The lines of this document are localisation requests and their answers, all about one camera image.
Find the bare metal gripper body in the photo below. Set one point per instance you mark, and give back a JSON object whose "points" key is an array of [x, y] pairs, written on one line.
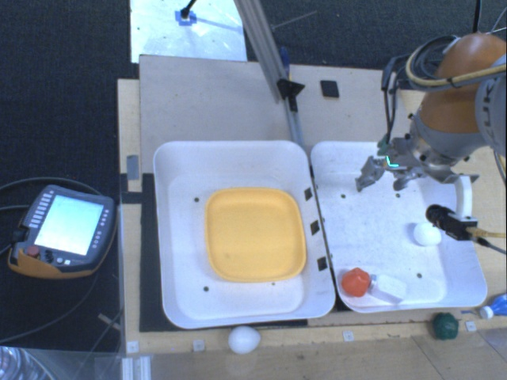
{"points": [[420, 160]]}

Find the white plastic bottle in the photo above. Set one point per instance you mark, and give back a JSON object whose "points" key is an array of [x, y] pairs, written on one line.
{"points": [[390, 288]]}

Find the pale wood board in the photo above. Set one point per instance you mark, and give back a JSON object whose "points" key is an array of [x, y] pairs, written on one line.
{"points": [[214, 105]]}

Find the white egg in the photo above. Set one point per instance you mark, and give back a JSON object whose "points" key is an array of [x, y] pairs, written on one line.
{"points": [[244, 339], [427, 234]]}

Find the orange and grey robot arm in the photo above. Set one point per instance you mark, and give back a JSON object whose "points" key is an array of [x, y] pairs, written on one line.
{"points": [[455, 109]]}

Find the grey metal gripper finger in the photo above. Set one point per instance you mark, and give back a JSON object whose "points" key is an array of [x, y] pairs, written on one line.
{"points": [[369, 172], [404, 178]]}

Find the black square pad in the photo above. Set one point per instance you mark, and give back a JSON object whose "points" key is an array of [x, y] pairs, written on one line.
{"points": [[329, 88]]}

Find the yellow plate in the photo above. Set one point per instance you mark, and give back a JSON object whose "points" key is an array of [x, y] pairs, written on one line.
{"points": [[255, 234]]}

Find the dark green toy vegetable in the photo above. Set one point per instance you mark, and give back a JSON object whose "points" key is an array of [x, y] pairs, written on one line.
{"points": [[445, 325]]}

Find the white plastic tray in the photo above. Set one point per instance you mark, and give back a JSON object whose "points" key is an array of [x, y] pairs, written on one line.
{"points": [[186, 228], [376, 228]]}

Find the black cylinder on white bracket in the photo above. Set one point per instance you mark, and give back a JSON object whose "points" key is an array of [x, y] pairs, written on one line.
{"points": [[447, 220]]}

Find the blue and white bottle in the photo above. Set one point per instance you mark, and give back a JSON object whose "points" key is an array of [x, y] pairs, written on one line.
{"points": [[497, 307]]}

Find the orange-red toy fruit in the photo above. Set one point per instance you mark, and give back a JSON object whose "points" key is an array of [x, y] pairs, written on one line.
{"points": [[355, 282]]}

